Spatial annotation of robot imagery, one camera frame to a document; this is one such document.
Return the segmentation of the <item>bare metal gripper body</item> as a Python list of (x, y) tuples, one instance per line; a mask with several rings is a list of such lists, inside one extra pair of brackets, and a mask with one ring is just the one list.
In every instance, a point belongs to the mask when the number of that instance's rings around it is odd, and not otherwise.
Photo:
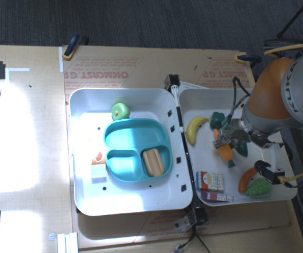
[(228, 138), (230, 143), (251, 142), (249, 135), (242, 127), (241, 119), (231, 119), (228, 126)]

